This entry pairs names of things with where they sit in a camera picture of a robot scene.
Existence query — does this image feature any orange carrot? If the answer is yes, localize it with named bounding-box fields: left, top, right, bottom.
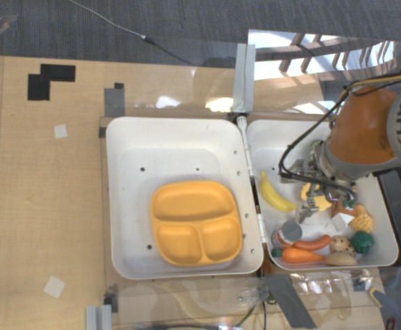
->
left=270, top=246, right=326, bottom=265

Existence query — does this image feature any red sausage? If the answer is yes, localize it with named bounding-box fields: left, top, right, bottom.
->
left=292, top=234, right=333, bottom=252

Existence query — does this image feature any orange divided plate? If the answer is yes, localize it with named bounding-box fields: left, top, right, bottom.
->
left=149, top=180, right=244, bottom=267

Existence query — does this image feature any white plastic tray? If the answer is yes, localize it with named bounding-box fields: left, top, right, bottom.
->
left=105, top=116, right=265, bottom=281
left=246, top=119, right=400, bottom=272

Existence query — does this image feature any yellow banana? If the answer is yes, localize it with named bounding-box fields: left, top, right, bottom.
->
left=258, top=170, right=298, bottom=214

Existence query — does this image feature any small can with grey lid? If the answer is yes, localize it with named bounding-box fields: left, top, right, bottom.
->
left=271, top=219, right=304, bottom=249

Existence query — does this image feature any green broccoli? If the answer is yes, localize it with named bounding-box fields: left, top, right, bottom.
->
left=349, top=230, right=376, bottom=255

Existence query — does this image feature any yellow bumpy toy food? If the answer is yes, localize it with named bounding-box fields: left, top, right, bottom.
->
left=349, top=204, right=375, bottom=234

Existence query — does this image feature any tan bread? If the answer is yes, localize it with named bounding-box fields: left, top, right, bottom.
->
left=324, top=252, right=359, bottom=267

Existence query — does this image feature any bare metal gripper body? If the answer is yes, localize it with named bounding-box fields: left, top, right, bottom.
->
left=283, top=140, right=358, bottom=199

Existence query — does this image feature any brown and white carton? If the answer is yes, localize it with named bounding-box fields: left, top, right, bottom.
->
left=330, top=199, right=358, bottom=232

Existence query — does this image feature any thin black and white rod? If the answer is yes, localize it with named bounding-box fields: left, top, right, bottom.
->
left=236, top=115, right=268, bottom=244

